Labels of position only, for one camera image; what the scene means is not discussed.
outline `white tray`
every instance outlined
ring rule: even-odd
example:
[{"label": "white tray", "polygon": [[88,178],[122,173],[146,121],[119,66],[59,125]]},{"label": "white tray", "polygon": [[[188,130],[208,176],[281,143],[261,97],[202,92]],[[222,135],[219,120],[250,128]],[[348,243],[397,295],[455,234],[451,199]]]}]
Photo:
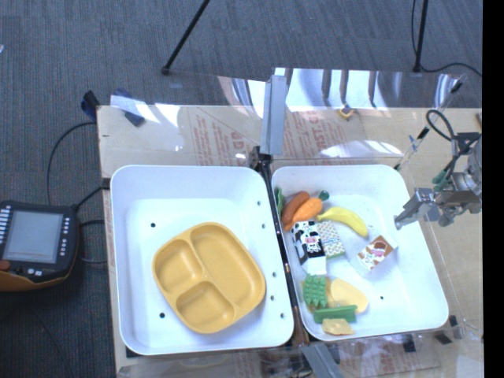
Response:
[{"label": "white tray", "polygon": [[370,239],[338,223],[347,256],[329,259],[327,276],[353,284],[367,296],[369,306],[351,324],[354,335],[334,336],[322,331],[322,325],[314,322],[306,307],[301,285],[306,273],[291,243],[291,233],[282,231],[302,321],[312,336],[325,341],[356,339],[429,330],[446,322],[447,300],[419,223],[408,224],[399,231],[394,225],[394,216],[403,211],[410,199],[397,171],[386,165],[286,166],[273,173],[272,188],[277,187],[281,187],[286,197],[298,191],[318,196],[321,190],[326,190],[331,197],[324,202],[324,209],[331,206],[351,209],[365,220],[369,238],[385,233],[398,244],[383,263],[362,277],[348,258]]},{"label": "white tray", "polygon": [[[111,179],[121,337],[138,354],[177,354],[276,347],[294,329],[266,185],[249,168],[128,165]],[[265,297],[223,331],[190,330],[160,292],[156,251],[203,222],[228,227],[262,270]]]}]

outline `sponge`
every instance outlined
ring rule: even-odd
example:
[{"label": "sponge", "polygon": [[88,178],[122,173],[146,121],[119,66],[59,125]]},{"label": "sponge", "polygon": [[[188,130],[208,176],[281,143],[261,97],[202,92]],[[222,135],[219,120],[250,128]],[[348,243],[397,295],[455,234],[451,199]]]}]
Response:
[{"label": "sponge", "polygon": [[328,304],[326,294],[326,279],[324,276],[314,276],[308,274],[302,285],[302,296],[306,305],[313,304],[315,308],[325,308]]}]

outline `black pole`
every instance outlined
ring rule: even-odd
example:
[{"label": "black pole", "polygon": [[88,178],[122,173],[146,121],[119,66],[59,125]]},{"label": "black pole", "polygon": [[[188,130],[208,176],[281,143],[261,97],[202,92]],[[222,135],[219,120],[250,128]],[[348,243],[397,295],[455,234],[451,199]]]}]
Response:
[{"label": "black pole", "polygon": [[422,7],[422,18],[420,22],[420,32],[418,34],[417,59],[415,61],[415,66],[413,67],[414,72],[419,72],[421,70],[420,58],[422,55],[422,44],[424,43],[424,30],[425,30],[425,20],[427,18],[427,7],[428,7],[428,0],[424,0],[424,6]]},{"label": "black pole", "polygon": [[161,73],[165,76],[167,76],[170,73],[170,66],[172,65],[173,61],[175,60],[177,54],[179,54],[180,50],[182,49],[182,46],[185,44],[186,39],[189,37],[190,33],[192,32],[192,29],[195,27],[196,23],[199,20],[199,17],[203,14],[203,11],[205,11],[205,8],[208,6],[208,3],[210,3],[210,0],[203,0],[203,3],[199,7],[198,12],[196,13],[195,17],[192,19],[191,23],[189,24],[189,27],[187,27],[187,30],[184,32],[182,39],[179,41],[179,44],[176,46],[175,50],[172,53],[172,56],[170,56],[170,59],[168,59],[168,62],[166,65],[163,66],[161,69]]}]

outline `table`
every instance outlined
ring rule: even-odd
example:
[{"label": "table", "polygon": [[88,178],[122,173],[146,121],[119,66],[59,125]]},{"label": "table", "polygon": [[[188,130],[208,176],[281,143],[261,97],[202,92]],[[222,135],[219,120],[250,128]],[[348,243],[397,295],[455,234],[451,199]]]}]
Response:
[{"label": "table", "polygon": [[[286,165],[380,163],[401,169],[413,193],[416,187],[432,187],[432,177],[451,156],[450,144],[433,130],[418,139],[427,127],[428,110],[441,110],[456,132],[481,132],[481,108],[450,108],[454,86],[463,79],[418,73],[276,69],[274,82],[267,83],[174,72],[170,102],[147,105],[112,97],[112,105],[98,108],[102,178],[107,185],[116,170],[131,164],[250,166],[255,147],[277,150],[278,133],[264,125],[263,120],[269,120],[273,124],[281,121],[283,128],[282,151],[272,154],[273,170]],[[278,82],[280,96],[284,83],[287,109],[280,116],[278,97],[269,91]],[[136,127],[124,111],[143,116],[145,121]],[[465,163],[462,156],[458,169]],[[103,191],[103,199],[118,376],[155,377],[166,371],[174,376],[196,376],[202,373],[201,365],[208,376],[258,376],[266,371],[271,375],[273,369],[286,374],[302,367],[296,346],[230,354],[129,357],[118,324],[110,191]],[[312,365],[315,372],[326,364],[334,366],[333,373],[339,374],[335,376],[483,376],[482,213],[466,212],[447,227],[419,222],[450,306],[450,320],[435,332],[327,346],[313,341],[303,354],[316,361]],[[321,347],[318,356],[309,354]],[[327,349],[332,360],[320,356],[327,356]]]}]

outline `carrot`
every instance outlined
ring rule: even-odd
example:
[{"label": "carrot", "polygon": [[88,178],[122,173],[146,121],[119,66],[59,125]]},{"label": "carrot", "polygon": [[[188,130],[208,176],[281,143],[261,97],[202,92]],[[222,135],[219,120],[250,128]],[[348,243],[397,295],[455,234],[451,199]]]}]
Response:
[{"label": "carrot", "polygon": [[292,221],[292,217],[299,207],[309,199],[309,193],[305,191],[300,191],[294,197],[289,200],[282,209],[282,217],[280,220],[283,224],[289,224]]},{"label": "carrot", "polygon": [[285,224],[283,229],[289,231],[298,221],[306,221],[314,218],[322,211],[322,200],[319,198],[309,198],[296,210],[290,223]]}]

